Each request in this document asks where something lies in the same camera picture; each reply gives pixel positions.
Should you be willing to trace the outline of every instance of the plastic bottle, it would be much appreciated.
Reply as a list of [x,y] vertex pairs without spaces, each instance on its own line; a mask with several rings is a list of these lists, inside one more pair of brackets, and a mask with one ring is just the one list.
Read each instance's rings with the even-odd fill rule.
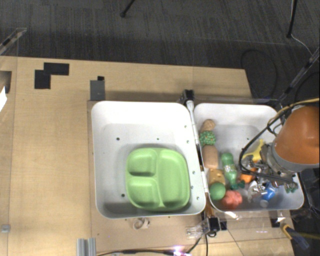
[[263,208],[267,208],[269,205],[270,199],[272,199],[276,195],[276,188],[271,185],[271,183],[267,183],[265,186],[266,194],[262,196],[260,201],[260,206]]
[[223,171],[225,178],[230,182],[230,188],[237,190],[238,172],[235,166],[234,157],[231,153],[223,153],[221,156]]

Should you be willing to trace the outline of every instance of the toy food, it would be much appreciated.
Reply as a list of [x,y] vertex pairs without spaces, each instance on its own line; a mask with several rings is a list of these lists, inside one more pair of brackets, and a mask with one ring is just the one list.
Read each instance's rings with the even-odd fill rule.
[[240,204],[242,204],[242,196],[236,190],[227,190],[225,192],[224,198],[222,198],[221,203],[228,209],[235,209]]
[[226,187],[220,182],[215,182],[210,186],[209,191],[211,200],[221,200],[226,194]]
[[225,176],[222,170],[219,169],[210,169],[209,171],[209,185],[220,182],[223,185],[226,185]]
[[205,145],[202,148],[203,165],[208,169],[216,169],[219,165],[218,150],[213,145]]
[[207,119],[203,122],[201,129],[200,129],[200,133],[204,132],[204,131],[211,131],[216,127],[216,124],[214,121],[212,121],[211,119]]
[[235,166],[233,155],[231,153],[223,153],[221,156],[221,161],[224,170],[224,176],[230,182],[230,188],[232,190],[237,190],[238,185],[236,181],[238,172]]
[[216,136],[211,130],[205,130],[199,136],[201,146],[214,145],[216,143]]
[[[252,172],[255,172],[257,170],[257,168],[251,168],[250,169]],[[250,174],[241,174],[240,175],[240,180],[243,181],[244,183],[250,183],[255,177],[253,175]]]

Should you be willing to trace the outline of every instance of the brown toy food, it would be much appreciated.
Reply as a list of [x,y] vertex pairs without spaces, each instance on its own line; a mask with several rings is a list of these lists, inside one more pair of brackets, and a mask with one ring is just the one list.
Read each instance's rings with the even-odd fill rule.
[[205,145],[202,148],[203,166],[208,169],[217,169],[219,153],[214,145]]
[[211,131],[216,127],[216,124],[214,121],[212,121],[211,119],[207,119],[203,122],[201,129],[200,129],[200,133],[204,132],[204,131]]

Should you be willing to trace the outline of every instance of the black bracket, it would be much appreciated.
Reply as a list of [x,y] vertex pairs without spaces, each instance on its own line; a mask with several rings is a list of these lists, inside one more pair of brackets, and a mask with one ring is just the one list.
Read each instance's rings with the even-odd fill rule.
[[195,100],[195,92],[194,90],[184,90],[177,100],[178,103],[182,105],[186,105],[187,101],[194,101]]

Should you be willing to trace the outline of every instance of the white cable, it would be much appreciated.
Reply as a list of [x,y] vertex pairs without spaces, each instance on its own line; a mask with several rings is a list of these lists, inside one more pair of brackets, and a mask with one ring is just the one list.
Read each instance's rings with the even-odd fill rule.
[[[294,13],[294,0],[291,1],[291,17],[290,17],[290,22],[292,20],[292,15]],[[312,52],[310,51],[310,49],[308,48],[308,46],[303,43],[302,41],[300,41],[299,39],[297,39],[296,37],[294,37],[294,35],[291,33],[291,37],[296,40],[298,43],[302,44],[306,49],[307,51],[312,55]]]

